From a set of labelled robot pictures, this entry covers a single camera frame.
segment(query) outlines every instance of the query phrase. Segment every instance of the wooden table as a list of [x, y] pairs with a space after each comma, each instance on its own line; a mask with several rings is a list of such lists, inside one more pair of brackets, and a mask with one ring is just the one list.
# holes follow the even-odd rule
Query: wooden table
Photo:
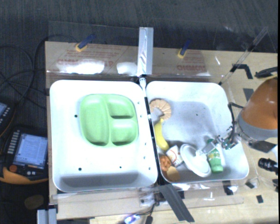
[[[69, 48], [69, 43], [65, 42], [46, 42], [46, 67], [49, 70], [51, 65], [60, 58]], [[129, 47], [126, 51], [137, 54], [138, 48]], [[154, 66], [156, 70], [167, 70], [170, 72], [181, 71], [183, 65], [185, 76], [191, 75], [189, 72], [191, 65], [196, 67], [197, 72], [201, 72], [202, 66], [213, 75], [214, 82], [218, 82], [222, 75], [227, 74], [231, 69], [232, 63], [235, 63], [242, 55], [242, 52], [229, 51], [206, 51], [193, 50], [187, 51], [189, 56], [195, 58], [189, 60], [187, 64], [181, 64], [180, 58], [176, 56], [176, 49], [154, 48]], [[254, 75], [255, 72], [278, 65], [278, 54], [269, 53], [251, 53], [246, 59], [247, 64]], [[51, 84], [59, 79], [78, 79], [76, 75], [62, 75], [60, 73], [47, 72], [46, 86], [50, 88]], [[87, 79], [87, 76], [79, 76], [79, 79]], [[222, 84], [229, 101], [238, 105], [246, 104], [244, 89], [248, 91], [255, 90], [261, 80], [256, 78], [248, 79], [244, 70], [239, 69], [231, 76], [228, 81]], [[51, 130], [50, 130], [50, 106], [49, 97], [47, 99], [48, 107], [48, 135], [49, 135], [49, 164], [51, 167]], [[237, 109], [234, 110], [235, 117], [238, 115]], [[270, 139], [272, 143], [277, 144], [277, 139]], [[254, 185], [250, 188], [245, 185], [246, 180], [237, 186], [234, 195], [227, 196], [223, 189], [185, 191], [184, 203], [189, 208], [191, 215], [196, 223], [209, 224], [229, 224], [229, 223], [278, 223], [279, 222], [279, 202], [278, 192], [274, 190], [272, 179], [278, 176], [273, 172], [260, 169], [257, 166], [260, 158], [270, 158], [276, 160], [272, 152], [265, 154], [253, 150], [244, 145], [244, 151], [250, 166], [248, 181]], [[88, 218], [91, 224], [116, 224], [120, 223], [130, 213], [146, 212], [150, 208], [141, 206], [139, 193], [136, 190], [120, 190], [116, 192], [91, 192], [82, 195], [58, 195], [57, 189], [52, 182], [52, 170], [49, 168], [49, 195], [51, 203], [58, 203], [57, 219], [75, 219]], [[259, 203], [257, 197], [261, 196], [262, 203]], [[178, 223], [174, 212], [168, 204], [156, 206], [152, 213], [154, 224], [173, 224]], [[136, 224], [145, 223], [145, 218], [141, 218]]]

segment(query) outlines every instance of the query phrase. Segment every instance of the green divided plate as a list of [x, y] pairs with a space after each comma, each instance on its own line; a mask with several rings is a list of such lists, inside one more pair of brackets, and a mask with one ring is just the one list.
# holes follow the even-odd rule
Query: green divided plate
[[80, 105], [82, 135], [91, 144], [111, 147], [133, 143], [139, 134], [136, 110], [122, 95], [91, 94]]

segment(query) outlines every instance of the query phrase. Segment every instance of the gray carpet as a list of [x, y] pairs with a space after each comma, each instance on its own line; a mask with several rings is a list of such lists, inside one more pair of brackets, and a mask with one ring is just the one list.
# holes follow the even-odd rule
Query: gray carpet
[[[52, 21], [63, 22], [63, 26], [57, 27]], [[67, 35], [81, 39], [66, 22], [72, 26], [153, 27], [156, 47], [179, 48], [190, 37], [192, 49], [234, 51], [244, 51], [262, 28], [268, 27], [255, 51], [278, 52], [278, 0], [0, 0], [0, 46], [18, 46], [33, 57], [39, 42], [52, 33], [65, 35], [51, 37], [53, 41], [73, 41]], [[133, 35], [121, 38], [123, 44], [137, 45]], [[30, 67], [31, 62], [18, 48], [0, 49], [0, 72], [4, 76]], [[35, 67], [45, 67], [42, 45]], [[21, 74], [13, 81], [28, 85], [30, 77], [30, 73]], [[29, 100], [15, 124], [46, 127], [44, 81], [44, 72], [38, 71], [34, 90], [29, 91]], [[21, 97], [7, 84], [1, 86], [0, 96], [12, 101]], [[47, 183], [29, 187], [0, 183], [0, 224], [36, 223], [36, 210], [24, 206], [24, 200], [36, 194], [46, 199]]]

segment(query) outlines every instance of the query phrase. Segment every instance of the yellow banana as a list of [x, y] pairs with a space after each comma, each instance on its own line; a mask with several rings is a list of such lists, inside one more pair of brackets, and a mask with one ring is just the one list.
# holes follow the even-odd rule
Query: yellow banana
[[158, 123], [154, 125], [154, 137], [156, 144], [164, 151], [167, 151], [169, 149], [169, 145], [166, 142], [166, 140], [163, 137], [162, 134], [162, 123], [164, 122], [164, 119], [160, 119]]

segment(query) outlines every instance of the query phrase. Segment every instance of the blue clamp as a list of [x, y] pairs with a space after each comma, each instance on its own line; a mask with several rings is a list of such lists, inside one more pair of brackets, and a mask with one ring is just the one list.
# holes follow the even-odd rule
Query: blue clamp
[[94, 34], [89, 35], [83, 41], [76, 45], [76, 51], [81, 52], [87, 48], [87, 44], [92, 42], [96, 36]]
[[186, 41], [186, 43], [184, 44], [184, 46], [183, 46], [182, 48], [180, 48], [180, 50], [178, 51], [178, 54], [177, 54], [177, 56], [178, 56], [179, 58], [183, 58], [183, 57], [185, 56], [186, 51], [187, 51], [187, 49], [188, 49], [188, 47], [189, 47], [191, 41], [192, 41], [191, 39], [188, 39], [188, 40]]

